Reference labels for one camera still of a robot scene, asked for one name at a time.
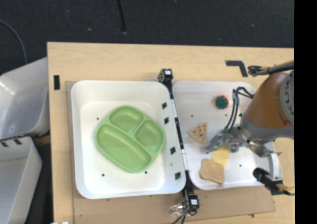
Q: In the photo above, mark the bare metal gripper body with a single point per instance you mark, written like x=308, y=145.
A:
x=238, y=136

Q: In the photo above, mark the white plastic tray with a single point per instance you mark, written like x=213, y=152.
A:
x=89, y=143
x=198, y=99

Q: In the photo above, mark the black cylinder on white bracket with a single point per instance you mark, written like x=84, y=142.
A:
x=263, y=176

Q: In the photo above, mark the green and orange biscuit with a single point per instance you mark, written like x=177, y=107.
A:
x=221, y=102

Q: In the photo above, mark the green divided plate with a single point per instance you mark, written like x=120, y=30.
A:
x=123, y=143

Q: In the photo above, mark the thin black and white rod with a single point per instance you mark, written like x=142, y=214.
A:
x=178, y=131

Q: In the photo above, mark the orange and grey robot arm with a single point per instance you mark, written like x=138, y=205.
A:
x=267, y=104

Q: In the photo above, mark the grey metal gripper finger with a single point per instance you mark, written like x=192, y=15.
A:
x=213, y=143
x=234, y=147

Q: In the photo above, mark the yellow cheese slice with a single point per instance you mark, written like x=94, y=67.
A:
x=220, y=157

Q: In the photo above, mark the brown toast slice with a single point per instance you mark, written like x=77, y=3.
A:
x=211, y=171

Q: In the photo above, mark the toy pizza slice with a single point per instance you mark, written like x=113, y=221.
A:
x=199, y=134

